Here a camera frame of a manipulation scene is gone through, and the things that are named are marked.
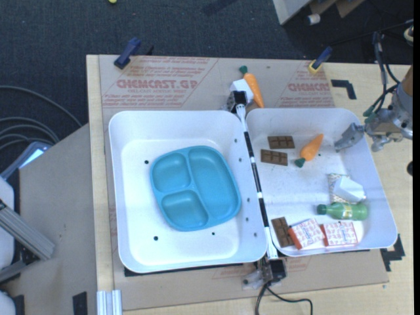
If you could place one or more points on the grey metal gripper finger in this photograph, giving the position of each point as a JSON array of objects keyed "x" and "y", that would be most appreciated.
[
  {"x": 349, "y": 138},
  {"x": 380, "y": 144}
]

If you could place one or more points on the white plastic tray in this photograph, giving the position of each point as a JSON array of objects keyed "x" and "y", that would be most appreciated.
[
  {"x": 138, "y": 208},
  {"x": 295, "y": 192}
]

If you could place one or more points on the thin black and white rod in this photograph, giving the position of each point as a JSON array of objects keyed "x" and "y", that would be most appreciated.
[{"x": 254, "y": 166}]

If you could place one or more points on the orange and white packet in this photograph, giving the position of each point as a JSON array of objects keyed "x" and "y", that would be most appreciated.
[
  {"x": 306, "y": 233},
  {"x": 339, "y": 234}
]

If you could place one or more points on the blue divided plate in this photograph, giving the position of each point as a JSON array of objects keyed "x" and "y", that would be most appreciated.
[{"x": 200, "y": 182}]

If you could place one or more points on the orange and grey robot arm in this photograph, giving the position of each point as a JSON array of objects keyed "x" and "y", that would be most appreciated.
[{"x": 407, "y": 90}]

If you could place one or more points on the brown chocolate biscuit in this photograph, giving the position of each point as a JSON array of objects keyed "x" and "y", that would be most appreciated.
[
  {"x": 282, "y": 231},
  {"x": 281, "y": 142},
  {"x": 274, "y": 157}
]

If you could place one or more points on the green bottle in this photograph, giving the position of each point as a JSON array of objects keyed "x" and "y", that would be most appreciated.
[{"x": 348, "y": 211}]

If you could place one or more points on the brown cardboard board red print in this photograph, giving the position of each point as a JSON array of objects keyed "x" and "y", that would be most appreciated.
[{"x": 157, "y": 87}]

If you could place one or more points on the white carton with patterned side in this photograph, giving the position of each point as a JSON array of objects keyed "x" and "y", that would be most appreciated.
[{"x": 344, "y": 187}]

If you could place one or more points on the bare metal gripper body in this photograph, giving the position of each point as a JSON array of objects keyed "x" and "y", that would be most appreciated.
[{"x": 387, "y": 126}]

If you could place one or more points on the orange carrot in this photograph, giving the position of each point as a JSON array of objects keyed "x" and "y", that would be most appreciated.
[
  {"x": 311, "y": 149},
  {"x": 254, "y": 85}
]

